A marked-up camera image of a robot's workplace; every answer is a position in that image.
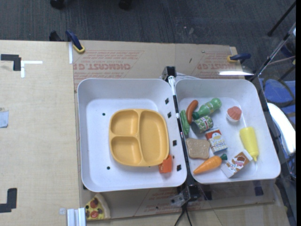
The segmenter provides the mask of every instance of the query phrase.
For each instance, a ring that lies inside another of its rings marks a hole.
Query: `toy carrot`
[[[199,174],[205,171],[209,171],[211,169],[218,168],[222,164],[222,160],[227,160],[227,155],[223,154],[219,156],[213,156],[204,161],[201,165],[199,165],[194,171],[194,174]]]

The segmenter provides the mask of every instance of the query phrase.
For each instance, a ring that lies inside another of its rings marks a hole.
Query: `toy sausage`
[[[192,113],[196,109],[197,106],[198,106],[198,101],[197,100],[193,100],[189,104],[189,106],[187,107],[186,117],[187,117],[187,121],[188,121],[189,124],[191,124],[191,122],[192,122]]]

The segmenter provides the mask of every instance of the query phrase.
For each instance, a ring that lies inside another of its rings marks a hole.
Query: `yellow mustard bottle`
[[[257,161],[259,155],[258,145],[255,130],[253,127],[245,127],[239,131],[240,138],[244,144],[245,149]]]

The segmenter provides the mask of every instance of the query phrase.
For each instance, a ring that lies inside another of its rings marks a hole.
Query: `chair wheel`
[[[119,7],[123,10],[128,10],[131,6],[132,0],[120,0]]]
[[[51,6],[57,9],[61,9],[64,4],[64,0],[50,0]]]

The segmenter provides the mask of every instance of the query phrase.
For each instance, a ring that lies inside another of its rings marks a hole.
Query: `green bottle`
[[[203,104],[197,112],[192,113],[193,119],[197,120],[205,115],[210,115],[215,110],[222,106],[222,102],[219,98],[213,98],[211,101]]]

